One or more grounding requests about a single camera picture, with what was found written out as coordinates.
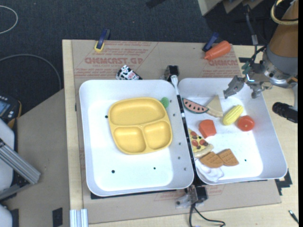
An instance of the yellow plate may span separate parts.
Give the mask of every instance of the yellow plate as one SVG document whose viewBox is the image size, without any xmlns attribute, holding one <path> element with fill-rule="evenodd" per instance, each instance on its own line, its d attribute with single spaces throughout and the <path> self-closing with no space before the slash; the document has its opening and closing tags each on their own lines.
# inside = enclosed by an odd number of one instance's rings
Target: yellow plate
<svg viewBox="0 0 303 227">
<path fill-rule="evenodd" d="M 126 154 L 164 149 L 172 141 L 165 107 L 152 97 L 118 101 L 108 111 L 109 126 L 117 147 Z"/>
</svg>

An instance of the toy tomato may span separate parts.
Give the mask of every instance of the toy tomato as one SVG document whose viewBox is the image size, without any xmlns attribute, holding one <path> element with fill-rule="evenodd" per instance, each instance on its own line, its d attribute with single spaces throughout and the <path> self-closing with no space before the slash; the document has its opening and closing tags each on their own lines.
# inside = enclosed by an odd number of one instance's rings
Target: toy tomato
<svg viewBox="0 0 303 227">
<path fill-rule="evenodd" d="M 254 120 L 248 115 L 243 116 L 238 120 L 238 127 L 242 131 L 250 131 L 253 129 L 254 126 Z"/>
</svg>

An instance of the orange toy carrot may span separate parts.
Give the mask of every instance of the orange toy carrot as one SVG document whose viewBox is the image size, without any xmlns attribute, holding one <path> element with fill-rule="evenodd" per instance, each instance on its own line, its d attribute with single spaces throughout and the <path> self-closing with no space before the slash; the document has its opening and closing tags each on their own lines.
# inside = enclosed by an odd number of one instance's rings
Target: orange toy carrot
<svg viewBox="0 0 303 227">
<path fill-rule="evenodd" d="M 212 60 L 217 57 L 223 56 L 231 51 L 231 48 L 231 45 L 226 40 L 224 40 L 211 48 L 209 51 L 206 51 L 204 59 Z"/>
<path fill-rule="evenodd" d="M 199 123 L 199 131 L 202 136 L 206 139 L 208 136 L 215 135 L 217 133 L 216 128 L 214 126 L 214 122 L 210 119 L 202 120 Z"/>
</svg>

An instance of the toy pizza slice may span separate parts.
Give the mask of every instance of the toy pizza slice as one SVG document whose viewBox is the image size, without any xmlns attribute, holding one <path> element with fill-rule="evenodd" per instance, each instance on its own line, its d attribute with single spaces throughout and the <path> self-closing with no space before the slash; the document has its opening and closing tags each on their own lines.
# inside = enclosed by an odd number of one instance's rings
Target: toy pizza slice
<svg viewBox="0 0 303 227">
<path fill-rule="evenodd" d="M 207 113 L 213 117 L 223 117 L 223 110 L 220 103 L 219 96 L 216 95 L 212 101 L 207 105 Z"/>
<path fill-rule="evenodd" d="M 190 112 L 194 113 L 194 114 L 202 114 L 202 113 L 205 113 L 208 111 L 208 108 L 203 106 L 203 105 L 200 105 L 200 104 L 197 104 L 193 101 L 190 101 L 186 98 L 183 98 L 182 99 L 183 101 L 183 105 L 184 107 L 189 110 Z"/>
<path fill-rule="evenodd" d="M 208 144 L 205 139 L 197 135 L 197 133 L 192 131 L 190 128 L 188 129 L 188 134 L 195 158 L 205 156 L 214 148 L 212 144 Z"/>
<path fill-rule="evenodd" d="M 200 162 L 209 168 L 218 168 L 223 166 L 222 159 L 212 151 L 200 158 Z"/>
<path fill-rule="evenodd" d="M 225 149 L 217 155 L 222 159 L 225 166 L 236 166 L 239 164 L 231 149 Z"/>
</svg>

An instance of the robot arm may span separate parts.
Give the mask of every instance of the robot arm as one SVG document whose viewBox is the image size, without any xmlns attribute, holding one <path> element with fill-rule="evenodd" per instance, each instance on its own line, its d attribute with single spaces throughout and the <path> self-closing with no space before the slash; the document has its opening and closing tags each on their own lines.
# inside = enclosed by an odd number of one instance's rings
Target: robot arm
<svg viewBox="0 0 303 227">
<path fill-rule="evenodd" d="M 276 18 L 276 6 L 284 0 L 277 0 L 271 9 L 272 19 L 278 27 L 267 46 L 255 51 L 251 60 L 244 69 L 243 78 L 235 76 L 223 91 L 227 98 L 239 92 L 246 83 L 252 90 L 251 97 L 260 96 L 261 92 L 271 89 L 272 86 L 292 88 L 295 94 L 295 104 L 290 106 L 275 103 L 273 111 L 290 121 L 298 123 L 298 14 L 299 0 L 293 0 L 281 20 Z M 262 60 L 255 63 L 254 59 L 259 52 L 263 52 Z"/>
</svg>

